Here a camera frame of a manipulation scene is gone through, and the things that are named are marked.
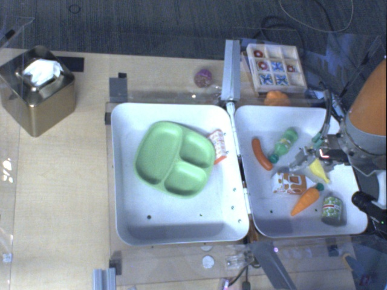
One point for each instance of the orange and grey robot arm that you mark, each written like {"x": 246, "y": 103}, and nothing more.
{"x": 370, "y": 101}

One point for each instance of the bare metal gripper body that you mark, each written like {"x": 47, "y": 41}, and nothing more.
{"x": 331, "y": 150}

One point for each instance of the yellow banana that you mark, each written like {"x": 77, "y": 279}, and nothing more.
{"x": 319, "y": 169}

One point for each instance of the white plastic tray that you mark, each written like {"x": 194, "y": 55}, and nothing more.
{"x": 272, "y": 219}
{"x": 181, "y": 219}

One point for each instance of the orange and white packet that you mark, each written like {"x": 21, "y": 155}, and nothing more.
{"x": 219, "y": 145}

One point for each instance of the orange carrot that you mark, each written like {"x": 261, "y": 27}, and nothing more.
{"x": 306, "y": 201}

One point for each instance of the white and brown carton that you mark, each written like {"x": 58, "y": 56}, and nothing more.
{"x": 290, "y": 184}

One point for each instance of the gold tissue box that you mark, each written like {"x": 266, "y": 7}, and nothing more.
{"x": 45, "y": 110}

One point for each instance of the orange toy fruit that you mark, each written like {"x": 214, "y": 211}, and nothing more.
{"x": 275, "y": 99}

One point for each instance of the green plastic bottle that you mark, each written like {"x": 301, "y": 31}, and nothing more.
{"x": 284, "y": 142}

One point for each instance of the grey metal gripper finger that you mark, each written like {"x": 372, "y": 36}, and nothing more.
{"x": 303, "y": 154}
{"x": 297, "y": 165}

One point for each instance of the black cylinder on white bracket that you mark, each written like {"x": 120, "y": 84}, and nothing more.
{"x": 367, "y": 204}

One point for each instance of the wooden grid box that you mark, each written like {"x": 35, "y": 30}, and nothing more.
{"x": 299, "y": 81}

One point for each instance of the green can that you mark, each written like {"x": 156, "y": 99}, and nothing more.
{"x": 332, "y": 210}

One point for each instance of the orange sausage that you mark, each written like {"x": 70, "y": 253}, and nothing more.
{"x": 260, "y": 154}

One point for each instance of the green divided plate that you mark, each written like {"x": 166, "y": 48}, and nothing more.
{"x": 163, "y": 150}

